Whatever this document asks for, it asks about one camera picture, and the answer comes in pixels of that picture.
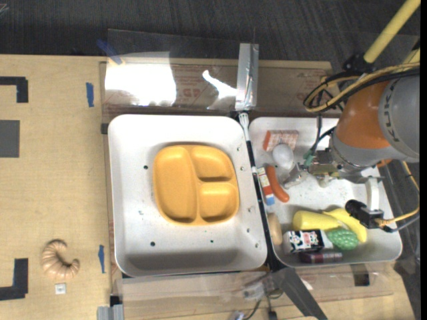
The small white square piece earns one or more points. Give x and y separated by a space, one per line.
60 288

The orange and white wafer packet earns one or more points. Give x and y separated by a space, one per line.
283 138

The yellow cylinder bottle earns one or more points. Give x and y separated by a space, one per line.
310 220

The white red and blue carton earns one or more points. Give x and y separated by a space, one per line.
266 185

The yellow banana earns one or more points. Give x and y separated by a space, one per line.
353 223

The orange divided plate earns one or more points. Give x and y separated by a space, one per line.
177 185

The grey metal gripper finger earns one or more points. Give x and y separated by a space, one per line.
295 177
324 181

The orange sausage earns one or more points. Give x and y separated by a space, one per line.
276 183

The tan croissant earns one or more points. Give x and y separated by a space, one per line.
55 262

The white plastic tray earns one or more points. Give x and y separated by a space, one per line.
133 185
333 197

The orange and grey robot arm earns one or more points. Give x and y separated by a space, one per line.
363 125

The cow print milk carton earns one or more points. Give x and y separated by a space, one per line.
305 241

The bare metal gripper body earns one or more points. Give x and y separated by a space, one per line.
324 165

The black cylinder on white bracket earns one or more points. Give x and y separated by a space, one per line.
365 213

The green grapes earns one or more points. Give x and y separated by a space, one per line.
343 240

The white egg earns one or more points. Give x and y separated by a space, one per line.
283 155

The tan round biscuit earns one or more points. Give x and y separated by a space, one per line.
275 228

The dark red can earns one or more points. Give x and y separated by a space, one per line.
320 257

